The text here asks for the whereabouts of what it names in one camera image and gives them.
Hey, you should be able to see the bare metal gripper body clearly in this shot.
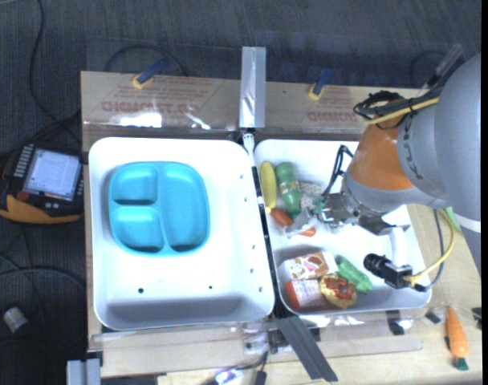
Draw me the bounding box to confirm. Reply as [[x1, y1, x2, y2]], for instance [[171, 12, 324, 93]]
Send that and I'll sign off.
[[319, 192, 364, 233]]

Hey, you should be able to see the orange sausage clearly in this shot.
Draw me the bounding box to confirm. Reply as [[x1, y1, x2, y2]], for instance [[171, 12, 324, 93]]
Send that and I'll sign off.
[[270, 208, 317, 238]]

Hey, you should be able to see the white speckled packet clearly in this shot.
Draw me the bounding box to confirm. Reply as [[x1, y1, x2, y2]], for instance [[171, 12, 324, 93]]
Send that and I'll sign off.
[[299, 180, 323, 212]]

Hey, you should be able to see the green plastic bottle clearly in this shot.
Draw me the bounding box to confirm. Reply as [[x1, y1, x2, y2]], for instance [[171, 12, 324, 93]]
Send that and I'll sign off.
[[274, 162, 303, 218]]

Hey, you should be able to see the white plastic tray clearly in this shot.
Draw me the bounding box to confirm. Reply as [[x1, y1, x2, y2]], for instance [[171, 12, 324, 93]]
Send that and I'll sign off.
[[87, 136, 276, 331], [253, 138, 433, 316]]

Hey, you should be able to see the orange and white carton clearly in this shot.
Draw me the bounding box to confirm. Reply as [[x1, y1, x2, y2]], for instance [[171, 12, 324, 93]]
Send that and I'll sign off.
[[283, 250, 338, 281]]

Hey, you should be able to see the yellow banana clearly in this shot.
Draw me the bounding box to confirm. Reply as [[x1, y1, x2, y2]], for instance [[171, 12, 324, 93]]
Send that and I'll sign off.
[[259, 161, 278, 214]]

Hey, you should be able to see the green toy vegetable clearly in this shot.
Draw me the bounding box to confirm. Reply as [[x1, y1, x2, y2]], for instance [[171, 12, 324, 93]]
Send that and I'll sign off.
[[335, 256, 374, 294]]

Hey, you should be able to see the yellow and red pizza slice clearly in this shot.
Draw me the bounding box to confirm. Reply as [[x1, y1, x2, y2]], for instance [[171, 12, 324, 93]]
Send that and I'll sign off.
[[319, 274, 358, 310]]

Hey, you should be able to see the blue divided plate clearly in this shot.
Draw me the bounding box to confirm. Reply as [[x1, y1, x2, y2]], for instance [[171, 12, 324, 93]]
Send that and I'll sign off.
[[108, 160, 211, 255]]

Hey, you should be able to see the orange carrot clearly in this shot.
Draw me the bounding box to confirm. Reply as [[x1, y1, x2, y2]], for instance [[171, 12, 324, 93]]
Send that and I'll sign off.
[[445, 305, 470, 371]]

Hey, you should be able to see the brown cardboard board red print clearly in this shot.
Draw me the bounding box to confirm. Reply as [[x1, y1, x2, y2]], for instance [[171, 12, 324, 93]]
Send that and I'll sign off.
[[79, 70, 429, 379]]

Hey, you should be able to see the small silver can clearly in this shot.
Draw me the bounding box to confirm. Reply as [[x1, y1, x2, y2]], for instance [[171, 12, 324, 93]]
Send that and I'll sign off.
[[2, 306, 31, 334]]

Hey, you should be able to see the black cylinder on white bracket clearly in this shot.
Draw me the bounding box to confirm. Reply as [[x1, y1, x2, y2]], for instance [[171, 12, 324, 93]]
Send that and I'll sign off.
[[358, 210, 414, 291]]

